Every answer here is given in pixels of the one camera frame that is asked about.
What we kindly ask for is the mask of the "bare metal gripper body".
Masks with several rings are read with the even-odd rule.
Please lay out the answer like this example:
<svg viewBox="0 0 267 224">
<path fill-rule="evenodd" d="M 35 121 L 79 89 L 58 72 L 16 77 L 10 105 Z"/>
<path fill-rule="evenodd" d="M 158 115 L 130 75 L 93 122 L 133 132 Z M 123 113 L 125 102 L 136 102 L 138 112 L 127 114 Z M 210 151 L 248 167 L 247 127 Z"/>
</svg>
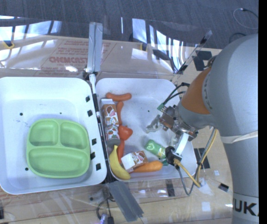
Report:
<svg viewBox="0 0 267 224">
<path fill-rule="evenodd" d="M 159 118 L 159 122 L 162 124 L 165 131 L 171 130 L 175 137 L 179 140 L 184 134 L 187 134 L 190 140 L 194 139 L 198 135 L 196 128 L 186 124 L 179 116 L 179 110 L 176 105 L 161 109 L 162 116 Z"/>
</svg>

